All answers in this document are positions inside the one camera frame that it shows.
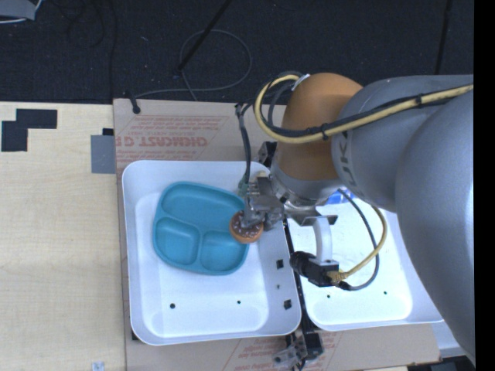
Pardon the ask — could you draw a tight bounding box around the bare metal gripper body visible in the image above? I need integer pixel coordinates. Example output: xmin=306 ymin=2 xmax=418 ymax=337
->
xmin=245 ymin=174 xmax=329 ymax=226

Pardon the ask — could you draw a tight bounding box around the brown doughnut with sprinkles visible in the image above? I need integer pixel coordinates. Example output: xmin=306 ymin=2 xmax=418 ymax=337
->
xmin=229 ymin=209 xmax=265 ymax=245

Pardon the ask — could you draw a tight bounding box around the blue divided plate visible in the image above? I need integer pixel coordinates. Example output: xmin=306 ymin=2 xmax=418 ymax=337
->
xmin=152 ymin=180 xmax=251 ymax=276

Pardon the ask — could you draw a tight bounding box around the white plastic tray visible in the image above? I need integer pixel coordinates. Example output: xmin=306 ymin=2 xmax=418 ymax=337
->
xmin=121 ymin=159 xmax=303 ymax=347
xmin=285 ymin=189 xmax=446 ymax=332

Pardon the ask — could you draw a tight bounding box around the brown cardboard board red print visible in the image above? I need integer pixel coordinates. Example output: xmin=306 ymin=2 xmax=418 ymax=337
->
xmin=112 ymin=97 xmax=442 ymax=371

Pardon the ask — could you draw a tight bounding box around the black cylinder on white bracket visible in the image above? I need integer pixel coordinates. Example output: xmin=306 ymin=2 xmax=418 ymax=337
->
xmin=288 ymin=213 xmax=341 ymax=288

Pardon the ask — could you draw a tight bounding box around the black block with thin wires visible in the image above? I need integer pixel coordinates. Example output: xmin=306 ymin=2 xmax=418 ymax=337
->
xmin=300 ymin=331 xmax=324 ymax=362

